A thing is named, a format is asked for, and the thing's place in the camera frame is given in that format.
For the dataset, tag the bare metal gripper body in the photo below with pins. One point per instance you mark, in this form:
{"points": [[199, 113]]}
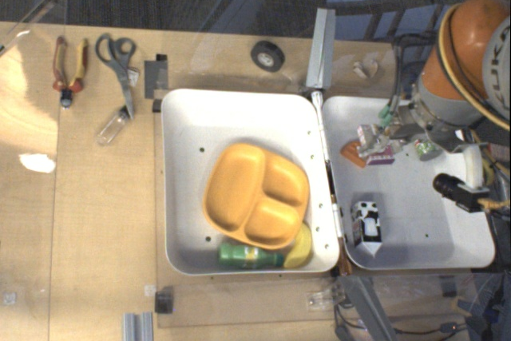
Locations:
{"points": [[411, 121]]}

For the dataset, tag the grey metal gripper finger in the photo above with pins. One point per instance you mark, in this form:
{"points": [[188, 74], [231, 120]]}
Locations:
{"points": [[369, 149], [390, 139]]}

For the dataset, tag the white and pink carton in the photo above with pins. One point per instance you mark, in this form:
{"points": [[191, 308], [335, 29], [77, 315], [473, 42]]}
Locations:
{"points": [[364, 132]]}

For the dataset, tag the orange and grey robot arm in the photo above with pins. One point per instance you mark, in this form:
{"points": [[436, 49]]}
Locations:
{"points": [[465, 48]]}

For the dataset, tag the pink and purple carton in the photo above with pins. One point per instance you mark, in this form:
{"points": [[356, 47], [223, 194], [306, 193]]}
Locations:
{"points": [[381, 159]]}

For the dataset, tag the orange toy carrot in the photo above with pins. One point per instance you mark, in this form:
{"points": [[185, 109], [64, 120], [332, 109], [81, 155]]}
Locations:
{"points": [[351, 153]]}

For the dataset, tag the green and white can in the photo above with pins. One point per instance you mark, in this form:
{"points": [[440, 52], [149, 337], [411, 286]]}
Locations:
{"points": [[428, 149]]}

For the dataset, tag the white plastic tray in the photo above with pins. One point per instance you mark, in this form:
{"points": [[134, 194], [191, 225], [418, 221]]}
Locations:
{"points": [[415, 203], [191, 187]]}

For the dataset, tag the crumpled white paper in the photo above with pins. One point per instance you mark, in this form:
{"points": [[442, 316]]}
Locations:
{"points": [[365, 67]]}

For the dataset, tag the black and white carton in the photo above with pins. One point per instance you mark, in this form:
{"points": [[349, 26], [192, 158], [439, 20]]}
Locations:
{"points": [[365, 225]]}

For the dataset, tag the yellow banana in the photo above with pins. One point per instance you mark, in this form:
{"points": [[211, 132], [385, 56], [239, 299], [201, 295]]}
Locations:
{"points": [[301, 249]]}

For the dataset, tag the orange divided plate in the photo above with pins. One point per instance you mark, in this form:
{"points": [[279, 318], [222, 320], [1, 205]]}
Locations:
{"points": [[247, 187]]}

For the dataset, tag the black tape roll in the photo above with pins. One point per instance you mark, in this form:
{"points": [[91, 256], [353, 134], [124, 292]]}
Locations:
{"points": [[267, 56]]}

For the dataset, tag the green plastic bottle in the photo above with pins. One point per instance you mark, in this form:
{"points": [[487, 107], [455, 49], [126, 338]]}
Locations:
{"points": [[243, 255]]}

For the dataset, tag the clear plastic bottle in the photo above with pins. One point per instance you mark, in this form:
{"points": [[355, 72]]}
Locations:
{"points": [[112, 128]]}

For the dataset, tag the grey scissors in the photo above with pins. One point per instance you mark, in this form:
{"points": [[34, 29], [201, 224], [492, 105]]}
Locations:
{"points": [[120, 64]]}

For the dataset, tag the red and yellow pliers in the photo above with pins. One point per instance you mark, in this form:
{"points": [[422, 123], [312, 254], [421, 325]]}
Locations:
{"points": [[70, 72]]}

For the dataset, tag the black cylinder on white bracket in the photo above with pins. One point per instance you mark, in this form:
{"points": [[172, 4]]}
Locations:
{"points": [[459, 189]]}

